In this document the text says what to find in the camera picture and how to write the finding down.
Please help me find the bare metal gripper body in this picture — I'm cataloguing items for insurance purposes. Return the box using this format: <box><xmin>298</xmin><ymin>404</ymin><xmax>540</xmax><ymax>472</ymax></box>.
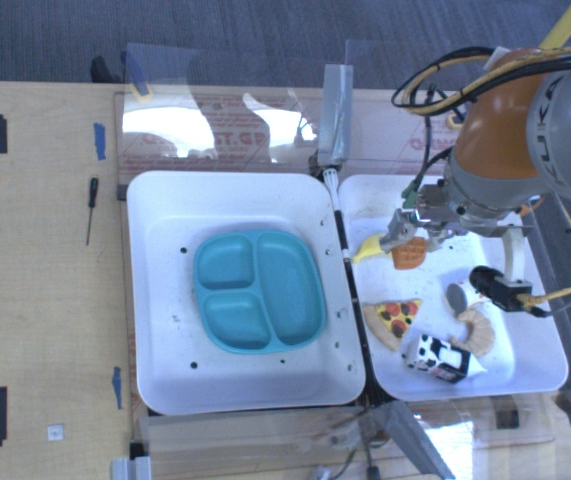
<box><xmin>411</xmin><ymin>183</ymin><xmax>515</xmax><ymax>238</ymax></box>

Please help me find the orange waffle biscuit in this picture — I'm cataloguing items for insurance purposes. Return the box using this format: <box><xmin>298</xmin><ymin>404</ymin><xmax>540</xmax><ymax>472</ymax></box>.
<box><xmin>390</xmin><ymin>236</ymin><xmax>429</xmax><ymax>271</ymax></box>

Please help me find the yellow banana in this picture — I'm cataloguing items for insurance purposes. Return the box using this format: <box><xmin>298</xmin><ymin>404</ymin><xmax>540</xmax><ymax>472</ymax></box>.
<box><xmin>352</xmin><ymin>233</ymin><xmax>396</xmax><ymax>265</ymax></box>

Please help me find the pizza slice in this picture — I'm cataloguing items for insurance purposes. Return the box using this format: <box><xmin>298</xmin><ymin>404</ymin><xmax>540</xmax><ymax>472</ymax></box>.
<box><xmin>362</xmin><ymin>299</ymin><xmax>424</xmax><ymax>353</ymax></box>

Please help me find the beige croissant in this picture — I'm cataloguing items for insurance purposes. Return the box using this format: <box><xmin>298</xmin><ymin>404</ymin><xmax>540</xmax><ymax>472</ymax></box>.
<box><xmin>448</xmin><ymin>302</ymin><xmax>496</xmax><ymax>359</ymax></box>

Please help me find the black and white cow-print carton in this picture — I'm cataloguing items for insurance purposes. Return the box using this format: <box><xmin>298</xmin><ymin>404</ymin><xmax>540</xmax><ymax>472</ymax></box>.
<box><xmin>404</xmin><ymin>333</ymin><xmax>489</xmax><ymax>385</ymax></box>

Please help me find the white plastic tray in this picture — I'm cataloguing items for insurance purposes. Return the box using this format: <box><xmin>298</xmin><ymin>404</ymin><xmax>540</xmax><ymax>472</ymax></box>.
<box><xmin>337</xmin><ymin>174</ymin><xmax>570</xmax><ymax>403</ymax></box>
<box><xmin>125</xmin><ymin>170</ymin><xmax>367</xmax><ymax>416</ymax></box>

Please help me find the blue divided plate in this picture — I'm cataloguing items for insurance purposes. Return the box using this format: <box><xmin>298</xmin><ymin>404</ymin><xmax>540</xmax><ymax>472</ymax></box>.
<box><xmin>193</xmin><ymin>229</ymin><xmax>328</xmax><ymax>355</ymax></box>

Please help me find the black screwdriver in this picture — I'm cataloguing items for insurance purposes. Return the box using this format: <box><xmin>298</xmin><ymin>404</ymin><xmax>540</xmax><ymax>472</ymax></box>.
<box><xmin>85</xmin><ymin>176</ymin><xmax>100</xmax><ymax>247</ymax></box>

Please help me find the black cylinder on white bracket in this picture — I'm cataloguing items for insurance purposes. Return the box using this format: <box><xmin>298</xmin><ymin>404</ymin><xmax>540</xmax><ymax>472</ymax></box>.
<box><xmin>468</xmin><ymin>217</ymin><xmax>534</xmax><ymax>314</ymax></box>

